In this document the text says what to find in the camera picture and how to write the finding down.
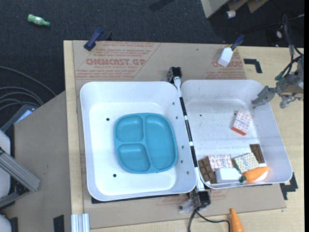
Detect orange and white carton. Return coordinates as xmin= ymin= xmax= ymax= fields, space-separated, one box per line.
xmin=231 ymin=109 xmax=253 ymax=136

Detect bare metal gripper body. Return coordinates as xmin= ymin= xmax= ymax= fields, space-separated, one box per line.
xmin=275 ymin=66 xmax=305 ymax=97

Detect orange carrot green top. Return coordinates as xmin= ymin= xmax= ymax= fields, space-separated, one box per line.
xmin=239 ymin=166 xmax=270 ymax=184

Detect brown chocolate bar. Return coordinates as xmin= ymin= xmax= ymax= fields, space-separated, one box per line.
xmin=197 ymin=156 xmax=217 ymax=185
xmin=249 ymin=143 xmax=266 ymax=164

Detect green bottle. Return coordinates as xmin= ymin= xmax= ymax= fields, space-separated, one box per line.
xmin=27 ymin=14 xmax=52 ymax=28

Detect blue divided plate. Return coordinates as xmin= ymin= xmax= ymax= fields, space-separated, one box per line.
xmin=113 ymin=112 xmax=179 ymax=174

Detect white plastic tray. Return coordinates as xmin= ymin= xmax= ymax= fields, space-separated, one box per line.
xmin=180 ymin=79 xmax=294 ymax=190
xmin=79 ymin=81 xmax=197 ymax=202

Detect plain orange carrot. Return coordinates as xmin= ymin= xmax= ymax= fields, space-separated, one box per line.
xmin=229 ymin=208 xmax=245 ymax=232

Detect brown cardboard board red print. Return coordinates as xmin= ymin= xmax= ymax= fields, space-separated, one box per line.
xmin=72 ymin=40 xmax=287 ymax=230

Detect thin black and white rod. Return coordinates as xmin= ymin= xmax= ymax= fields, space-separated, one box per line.
xmin=173 ymin=76 xmax=205 ymax=191

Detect white bottle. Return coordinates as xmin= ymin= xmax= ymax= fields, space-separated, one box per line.
xmin=214 ymin=167 xmax=242 ymax=184

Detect red and white packet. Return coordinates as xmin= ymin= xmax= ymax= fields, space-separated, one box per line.
xmin=208 ymin=154 xmax=235 ymax=172

